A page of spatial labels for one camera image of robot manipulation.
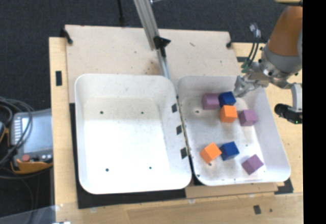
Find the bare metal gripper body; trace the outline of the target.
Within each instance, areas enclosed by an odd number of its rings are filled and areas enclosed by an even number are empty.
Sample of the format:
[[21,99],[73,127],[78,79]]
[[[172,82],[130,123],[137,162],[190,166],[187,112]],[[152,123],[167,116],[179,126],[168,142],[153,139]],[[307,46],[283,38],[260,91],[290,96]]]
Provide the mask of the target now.
[[253,62],[245,74],[245,82],[252,83],[255,86],[267,87],[270,83],[281,88],[289,88],[287,81],[292,73],[286,73],[272,63]]

